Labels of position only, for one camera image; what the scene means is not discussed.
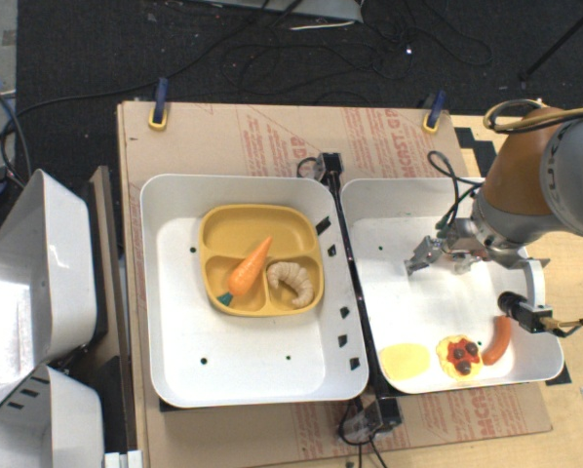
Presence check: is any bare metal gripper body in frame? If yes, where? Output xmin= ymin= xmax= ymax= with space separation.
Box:
xmin=435 ymin=218 xmax=530 ymax=269

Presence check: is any white plastic tray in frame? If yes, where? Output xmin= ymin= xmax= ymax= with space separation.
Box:
xmin=0 ymin=364 xmax=105 ymax=468
xmin=339 ymin=176 xmax=565 ymax=396
xmin=0 ymin=168 xmax=99 ymax=413
xmin=138 ymin=173 xmax=370 ymax=410

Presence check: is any thin black rod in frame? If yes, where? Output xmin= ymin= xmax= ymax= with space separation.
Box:
xmin=327 ymin=178 xmax=391 ymax=401

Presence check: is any orange sausage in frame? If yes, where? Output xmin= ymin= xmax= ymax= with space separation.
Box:
xmin=481 ymin=315 xmax=513 ymax=367

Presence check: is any yellow pizza slice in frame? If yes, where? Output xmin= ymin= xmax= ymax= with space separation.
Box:
xmin=436 ymin=334 xmax=485 ymax=382

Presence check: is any yellow flat oval slice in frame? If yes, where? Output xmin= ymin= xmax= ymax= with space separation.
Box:
xmin=379 ymin=342 xmax=432 ymax=381

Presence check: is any beige croissant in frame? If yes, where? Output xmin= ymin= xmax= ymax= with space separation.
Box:
xmin=265 ymin=259 xmax=316 ymax=310

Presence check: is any orange carrot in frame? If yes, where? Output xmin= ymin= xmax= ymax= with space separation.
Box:
xmin=216 ymin=235 xmax=274 ymax=308

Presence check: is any yellow divided plate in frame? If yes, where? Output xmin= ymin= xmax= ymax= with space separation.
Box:
xmin=198 ymin=204 xmax=326 ymax=318

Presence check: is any brown cardboard board red print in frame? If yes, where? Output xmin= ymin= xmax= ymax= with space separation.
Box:
xmin=117 ymin=100 xmax=554 ymax=468

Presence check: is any black cylinder on white bracket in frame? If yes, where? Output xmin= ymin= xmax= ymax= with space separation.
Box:
xmin=496 ymin=257 xmax=555 ymax=335

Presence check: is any black block with thin wires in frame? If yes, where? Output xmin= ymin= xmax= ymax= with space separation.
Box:
xmin=315 ymin=152 xmax=344 ymax=185
xmin=353 ymin=397 xmax=403 ymax=434

